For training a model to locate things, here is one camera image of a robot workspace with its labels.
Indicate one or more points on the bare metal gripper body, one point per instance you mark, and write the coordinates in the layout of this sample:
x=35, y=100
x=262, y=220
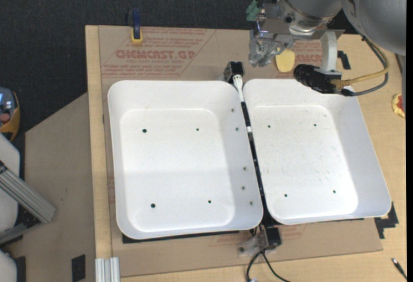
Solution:
x=274, y=28

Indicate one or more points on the pale yellow biscuit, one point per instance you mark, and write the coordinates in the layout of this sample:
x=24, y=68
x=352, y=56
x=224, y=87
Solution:
x=285, y=62

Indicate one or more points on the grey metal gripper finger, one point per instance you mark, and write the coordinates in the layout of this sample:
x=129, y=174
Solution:
x=270, y=52
x=256, y=54

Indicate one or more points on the white plastic tray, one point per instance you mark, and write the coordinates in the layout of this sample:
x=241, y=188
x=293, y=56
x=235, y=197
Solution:
x=309, y=151
x=180, y=158

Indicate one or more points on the brown cardboard board red print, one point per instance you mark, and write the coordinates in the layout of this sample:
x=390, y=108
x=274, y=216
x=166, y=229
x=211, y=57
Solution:
x=180, y=261

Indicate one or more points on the thin black and white rod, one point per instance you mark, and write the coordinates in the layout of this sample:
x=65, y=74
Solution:
x=249, y=126

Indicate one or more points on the yellow and red pizza slice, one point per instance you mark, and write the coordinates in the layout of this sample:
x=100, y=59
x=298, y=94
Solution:
x=398, y=106

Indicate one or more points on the black cylinder on white bracket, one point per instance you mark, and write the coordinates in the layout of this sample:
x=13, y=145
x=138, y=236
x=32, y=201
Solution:
x=314, y=77

